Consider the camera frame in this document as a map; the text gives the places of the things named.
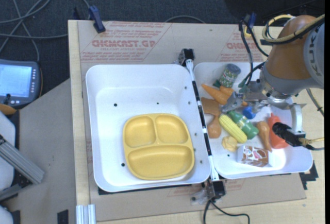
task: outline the white tray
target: white tray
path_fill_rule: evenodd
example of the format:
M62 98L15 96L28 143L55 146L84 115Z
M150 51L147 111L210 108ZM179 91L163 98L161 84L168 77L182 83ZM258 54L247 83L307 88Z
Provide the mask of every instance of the white tray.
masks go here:
M249 63L234 63L241 69L233 89L238 91L238 84L250 72ZM194 68L197 89L200 97L211 98L207 92L201 87L201 84L212 85L216 79L219 79L226 67L227 63L200 63ZM260 71L255 71L252 80L259 77ZM276 107L263 107L260 112L251 120L253 123L265 120L273 112L279 116L282 123L291 126L292 117L290 110L281 110ZM206 123L209 123L212 116L205 115ZM313 163L311 152L304 147L287 146L284 149L273 149L272 155L275 157L273 166L257 167L236 162L236 153L230 152L223 148L221 142L228 133L223 129L219 138L210 139L211 151L214 157L214 166L217 172L227 179L238 179L255 176L277 175L287 173L298 173L308 171ZM248 140L245 144L263 148L262 142L258 136Z
M115 193L204 182L210 175L198 106L189 72L176 64L96 65L86 73L95 181ZM142 180L126 166L122 132L126 121L170 113L187 125L194 147L192 171L167 180Z

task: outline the table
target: table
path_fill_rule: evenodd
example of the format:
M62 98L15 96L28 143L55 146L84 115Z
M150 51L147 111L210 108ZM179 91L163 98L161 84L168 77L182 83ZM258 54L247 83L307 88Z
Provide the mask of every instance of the table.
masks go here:
M73 115L73 137L74 137L74 159L75 159L75 178L76 178L76 202L77 205L89 205L91 203L91 194L89 190L89 175L88 175L88 157L87 157L87 145L85 138L85 120L84 120L84 101L81 96L83 91L83 81L81 78L81 60L79 51L79 33L81 32L81 23L79 21L69 21L69 50L70 50L70 71L71 71L71 96L72 96L72 115ZM153 23L145 23L145 26L155 26ZM231 42L231 44L239 43L237 36L236 26L233 25L209 25L206 29L205 25L200 24L166 24L168 26L166 33L172 31L174 37L167 42L176 43L177 40L183 40L183 43L190 44L192 36L205 36L203 41L204 45L208 47L212 38L218 38L224 43ZM255 31L259 33L258 40L260 39L261 27L255 27ZM165 34L160 33L159 37L165 38ZM205 60L203 57L207 53L201 54L199 59ZM324 105L324 91L313 90L319 103ZM303 108L304 130L307 133L309 139L319 138L324 136L324 118L321 114L317 113L315 106L312 104L307 93L301 92L296 102L307 103L307 106ZM313 158L318 172L318 178L315 182L307 183L306 199L275 202L266 204L257 204L249 206L240 206L238 208L226 208L225 211L236 214L246 213L249 214L251 222L255 223L290 223L292 221L299 223L325 223L325 185L324 185L324 151L313 152ZM125 194L125 198L129 201L129 193ZM145 216L130 218L129 223L202 223L203 207L199 207L199 210L176 213L176 214L163 214L157 216ZM127 223L127 219L118 219L112 221L99 221L98 223ZM247 223L246 217L241 216L238 218L232 218L229 216L219 216L217 210L209 210L207 214L207 223Z

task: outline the red bottle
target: red bottle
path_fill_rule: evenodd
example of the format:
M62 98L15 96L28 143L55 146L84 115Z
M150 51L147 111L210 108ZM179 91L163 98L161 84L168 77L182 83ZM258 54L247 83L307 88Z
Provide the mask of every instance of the red bottle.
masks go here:
M281 149L284 147L287 147L288 144L285 142L284 139L281 137L277 136L273 132L273 125L275 123L280 123L281 120L279 119L278 116L274 115L273 113L270 114L270 117L268 118L268 125L269 125L269 138L270 138L270 144L274 149Z

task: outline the can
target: can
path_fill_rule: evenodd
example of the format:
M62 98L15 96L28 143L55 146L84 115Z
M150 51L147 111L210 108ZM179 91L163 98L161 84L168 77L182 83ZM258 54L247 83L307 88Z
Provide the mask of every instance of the can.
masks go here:
M219 83L220 85L231 88L234 85L235 80L238 75L241 73L241 69L235 64L227 64L225 70L223 71Z

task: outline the yellow divided plate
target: yellow divided plate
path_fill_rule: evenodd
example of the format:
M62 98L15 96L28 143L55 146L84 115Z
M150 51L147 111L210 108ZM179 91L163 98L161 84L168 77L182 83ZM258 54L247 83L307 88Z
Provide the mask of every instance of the yellow divided plate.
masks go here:
M172 114L145 114L124 125L127 166L144 180L162 180L187 174L194 166L194 150L184 121Z

